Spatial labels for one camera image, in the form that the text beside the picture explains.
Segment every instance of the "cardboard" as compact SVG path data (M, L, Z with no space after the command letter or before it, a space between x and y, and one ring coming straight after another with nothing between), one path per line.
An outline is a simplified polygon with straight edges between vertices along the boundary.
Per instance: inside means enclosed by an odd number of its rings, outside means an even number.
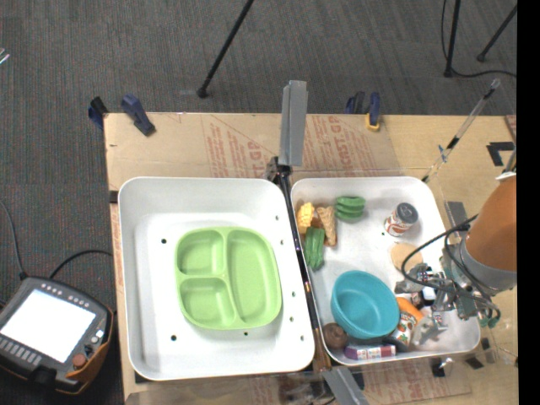
M145 137L122 113L105 116L105 149L111 193L135 176L261 177L278 156L278 114L148 113L156 133ZM308 115L303 167L307 176L378 176L407 174L422 178L455 136L466 116L382 116L378 132L368 131L365 116ZM503 116L479 116L452 150L447 162L430 178L445 227L453 225L450 206L460 203L468 216L477 213L497 186L495 177L506 164L515 142ZM126 319L122 283L122 251L117 205L111 204L115 249L116 295L121 345L121 367L126 403L255 403L283 402L279 378L245 377L185 383L137 382L127 356ZM456 363L444 379L433 377L417 362L399 367L375 364L365 372L365 395L370 403L518 403L517 287L494 298L503 318L494 329L483 329L489 349L475 354L480 369ZM310 380L296 374L298 391L309 390ZM325 403L328 397L320 398Z

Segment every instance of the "light green plate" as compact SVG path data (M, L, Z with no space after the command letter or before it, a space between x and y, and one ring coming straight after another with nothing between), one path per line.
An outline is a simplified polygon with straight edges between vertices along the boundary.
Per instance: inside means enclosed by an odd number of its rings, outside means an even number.
M176 245L180 308L196 326L260 327L281 310L281 283L270 243L239 227L195 229Z

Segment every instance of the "teal bowl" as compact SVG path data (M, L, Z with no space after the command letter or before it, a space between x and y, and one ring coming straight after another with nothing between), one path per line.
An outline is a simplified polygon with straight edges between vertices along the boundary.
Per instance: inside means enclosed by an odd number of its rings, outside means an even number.
M360 270L350 270L336 279L331 309L335 322L357 339L386 336L399 322L392 290L376 276Z

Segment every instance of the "gray floor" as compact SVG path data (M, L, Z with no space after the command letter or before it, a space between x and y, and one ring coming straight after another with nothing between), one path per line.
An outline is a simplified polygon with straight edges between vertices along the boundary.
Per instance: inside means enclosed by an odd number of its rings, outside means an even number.
M341 113L363 90L380 93L383 114L466 115L499 78L483 114L517 114L517 16L476 59L517 0L462 0L451 77L456 0L442 28L445 0L256 0L201 99L246 1L0 0L0 47L11 55L0 65L0 200L28 273L111 249L103 133L88 118L95 96L109 111L132 93L147 111L280 112L283 87L298 79L309 113ZM18 286L9 233L2 215L2 300ZM116 307L108 256L81 256L57 278ZM119 404L117 346L81 397L0 372L0 402Z

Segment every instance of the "white plastic tray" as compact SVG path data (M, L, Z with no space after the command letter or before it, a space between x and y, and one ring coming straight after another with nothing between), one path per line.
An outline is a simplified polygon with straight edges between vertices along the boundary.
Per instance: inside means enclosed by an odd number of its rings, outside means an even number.
M360 221L354 224L337 221L337 246L324 248L324 266L314 272L309 269L316 311L321 327L334 322L330 309L332 288L336 278L348 270L362 270L381 279L391 290L403 275L393 265L390 250L396 243L407 242L415 246L431 240L445 231L433 193L421 180L409 176L305 178L291 189L294 210L302 203L334 204L339 196L361 196L366 202ZM384 229L385 219L399 203L411 203L417 210L418 222L401 237L392 237ZM444 239L425 247L421 253L424 262L439 272ZM478 345L480 326L476 318L463 321L455 310L444 312L448 330L439 340L428 340L406 353L382 359L355 360L343 351L327 348L327 352L342 365L366 365L381 361L465 353Z
M304 369L315 344L283 193L263 179L137 177L119 191L127 346L154 381ZM282 308L263 327L216 331L191 324L176 292L175 247L188 231L240 226L272 245Z

